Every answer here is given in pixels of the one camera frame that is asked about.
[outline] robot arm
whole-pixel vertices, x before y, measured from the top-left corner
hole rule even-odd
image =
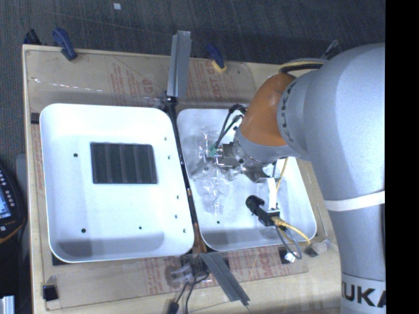
[[[383,44],[351,49],[299,78],[269,78],[237,133],[260,164],[312,162],[337,236],[341,313],[386,312]]]

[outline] white tray with rectangular opening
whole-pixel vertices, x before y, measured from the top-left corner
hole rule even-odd
[[[202,153],[218,138],[227,113],[224,109],[185,109],[177,117],[183,156],[203,240],[216,251],[281,244],[275,228],[263,226],[245,205],[246,198],[252,194],[267,196],[266,184],[255,184],[243,174],[237,175],[233,181],[226,180],[222,175],[192,179],[191,173]],[[230,130],[222,143],[229,143],[233,137],[234,130]],[[281,171],[282,166],[283,160],[279,160],[277,172]],[[278,191],[278,204],[281,218],[302,230],[309,238],[315,236],[316,220],[294,158],[288,161]]]
[[[53,104],[41,113],[48,238],[64,262],[173,256],[194,233],[173,127],[158,109]],[[155,184],[95,184],[91,143],[153,147]]]

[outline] dark gray floor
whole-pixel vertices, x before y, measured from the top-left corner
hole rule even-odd
[[[49,45],[60,26],[77,48],[146,54],[170,54],[182,29],[191,56],[207,57],[212,42],[227,60],[283,63],[319,57],[334,39],[342,50],[384,42],[385,10],[386,0],[0,0],[0,159],[14,173],[25,151],[20,51],[31,28]],[[14,292],[0,270],[5,285]]]

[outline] screen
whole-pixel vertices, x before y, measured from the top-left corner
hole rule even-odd
[[[3,192],[0,190],[0,219],[11,217],[9,207],[6,203],[6,198],[3,195]]]

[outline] black device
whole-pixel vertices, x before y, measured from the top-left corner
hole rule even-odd
[[[0,244],[25,222],[24,203],[16,183],[0,162]]]

